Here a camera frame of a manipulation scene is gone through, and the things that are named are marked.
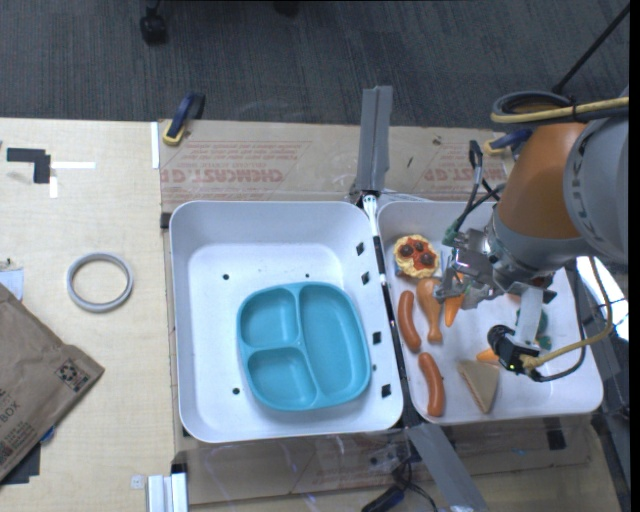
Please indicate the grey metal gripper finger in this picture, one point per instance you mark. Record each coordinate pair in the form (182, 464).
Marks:
(477, 296)
(449, 291)

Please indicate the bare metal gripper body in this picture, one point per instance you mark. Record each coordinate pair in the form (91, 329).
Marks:
(475, 255)

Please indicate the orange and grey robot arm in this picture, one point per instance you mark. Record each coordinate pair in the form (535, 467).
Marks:
(540, 190)

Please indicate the orange carrot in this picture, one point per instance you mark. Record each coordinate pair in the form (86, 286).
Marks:
(487, 356)
(452, 312)

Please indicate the brown chicken drumstick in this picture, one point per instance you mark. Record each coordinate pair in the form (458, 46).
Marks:
(430, 305)

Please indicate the yellow pizza with brown toppings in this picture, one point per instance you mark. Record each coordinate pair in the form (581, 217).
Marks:
(414, 260)

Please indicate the orange sausage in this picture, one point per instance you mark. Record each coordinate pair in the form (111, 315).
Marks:
(433, 385)
(408, 320)

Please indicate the green broccoli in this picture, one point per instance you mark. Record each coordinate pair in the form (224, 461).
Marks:
(544, 325)

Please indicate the beige triangular sandwich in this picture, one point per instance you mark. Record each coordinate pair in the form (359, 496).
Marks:
(482, 385)

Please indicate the white plastic tray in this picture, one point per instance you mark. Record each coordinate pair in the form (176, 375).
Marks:
(210, 350)
(550, 395)

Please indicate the blue divided plate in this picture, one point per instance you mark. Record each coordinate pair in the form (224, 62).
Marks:
(320, 325)

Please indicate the brown cardboard board red print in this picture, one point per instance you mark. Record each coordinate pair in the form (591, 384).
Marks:
(260, 165)

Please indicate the brown paper envelope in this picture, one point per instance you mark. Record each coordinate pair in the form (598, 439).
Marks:
(35, 370)

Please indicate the black cylinder on white bracket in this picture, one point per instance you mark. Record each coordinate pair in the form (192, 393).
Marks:
(510, 350)

